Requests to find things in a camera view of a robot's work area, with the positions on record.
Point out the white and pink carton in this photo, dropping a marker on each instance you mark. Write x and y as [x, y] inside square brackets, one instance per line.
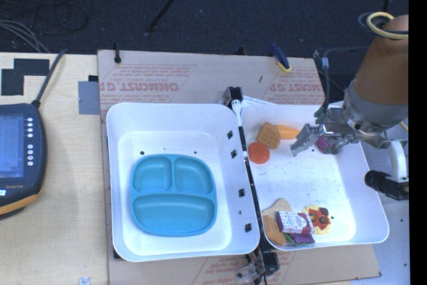
[295, 223]

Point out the blue divided plate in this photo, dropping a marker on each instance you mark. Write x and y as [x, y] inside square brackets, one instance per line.
[173, 197]

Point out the purple grapes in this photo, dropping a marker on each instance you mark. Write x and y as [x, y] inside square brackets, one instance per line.
[322, 144]

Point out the white plastic tray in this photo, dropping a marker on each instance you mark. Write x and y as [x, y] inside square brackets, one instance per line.
[166, 120]
[307, 177]

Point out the orange bread piece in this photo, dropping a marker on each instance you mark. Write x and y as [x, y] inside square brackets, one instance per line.
[273, 230]

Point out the yellow and red pizza slice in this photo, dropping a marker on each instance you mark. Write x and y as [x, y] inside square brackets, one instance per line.
[321, 218]

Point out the brown waffle biscuit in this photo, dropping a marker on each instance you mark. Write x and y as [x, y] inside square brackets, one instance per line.
[268, 135]

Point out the purple and green packet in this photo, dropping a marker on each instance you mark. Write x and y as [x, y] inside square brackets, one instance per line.
[302, 239]

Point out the brown cardboard board red print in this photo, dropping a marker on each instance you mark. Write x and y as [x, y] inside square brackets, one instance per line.
[200, 83]

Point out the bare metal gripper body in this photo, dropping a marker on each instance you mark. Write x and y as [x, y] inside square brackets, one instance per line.
[338, 125]

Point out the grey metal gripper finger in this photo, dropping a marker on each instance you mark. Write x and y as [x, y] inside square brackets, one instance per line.
[305, 138]
[339, 145]

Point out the tan bread slice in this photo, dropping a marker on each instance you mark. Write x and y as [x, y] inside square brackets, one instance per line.
[278, 205]

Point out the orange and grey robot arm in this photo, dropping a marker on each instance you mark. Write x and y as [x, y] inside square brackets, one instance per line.
[380, 70]

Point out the orange carrot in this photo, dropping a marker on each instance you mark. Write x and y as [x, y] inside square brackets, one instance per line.
[288, 132]

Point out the orange round slice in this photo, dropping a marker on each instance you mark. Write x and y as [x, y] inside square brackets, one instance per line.
[258, 153]

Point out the thin black and white rod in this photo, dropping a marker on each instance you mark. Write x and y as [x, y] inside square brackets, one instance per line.
[247, 157]

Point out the black cylinder on white bracket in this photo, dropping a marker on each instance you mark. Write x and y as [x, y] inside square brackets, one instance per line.
[383, 182]

